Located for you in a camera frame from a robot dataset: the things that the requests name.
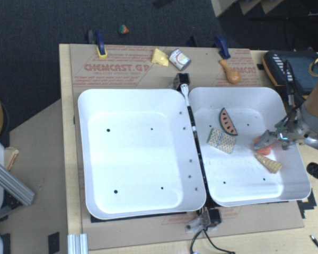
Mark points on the beige patterned packet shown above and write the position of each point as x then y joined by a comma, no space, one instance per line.
221,141

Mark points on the white plastic tray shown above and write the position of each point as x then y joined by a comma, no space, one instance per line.
137,155
241,179

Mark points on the orange toy carrot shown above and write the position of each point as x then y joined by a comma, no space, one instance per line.
264,150

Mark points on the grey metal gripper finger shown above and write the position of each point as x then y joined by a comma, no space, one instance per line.
265,143
269,135

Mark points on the small white can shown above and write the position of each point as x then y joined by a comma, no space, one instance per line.
178,59

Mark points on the brown cardboard board red print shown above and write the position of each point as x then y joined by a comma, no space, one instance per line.
116,70

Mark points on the black cylinder on white bracket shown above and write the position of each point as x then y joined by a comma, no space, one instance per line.
314,170

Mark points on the tan chicken drumstick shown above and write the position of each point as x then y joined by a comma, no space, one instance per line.
231,74

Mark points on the red and green strawberry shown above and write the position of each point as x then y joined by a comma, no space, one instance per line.
123,29

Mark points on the beige toy sandwich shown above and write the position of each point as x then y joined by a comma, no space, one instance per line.
10,156

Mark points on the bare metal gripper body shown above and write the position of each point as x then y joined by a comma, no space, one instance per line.
294,136

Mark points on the thin black and white rod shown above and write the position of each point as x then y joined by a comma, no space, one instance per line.
193,123

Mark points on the yellow cheese wedge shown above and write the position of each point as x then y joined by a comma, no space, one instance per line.
159,57

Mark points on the pink watermelon slice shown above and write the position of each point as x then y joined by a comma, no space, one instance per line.
226,122

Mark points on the beige ice cream cone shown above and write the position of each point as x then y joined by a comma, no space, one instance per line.
269,163

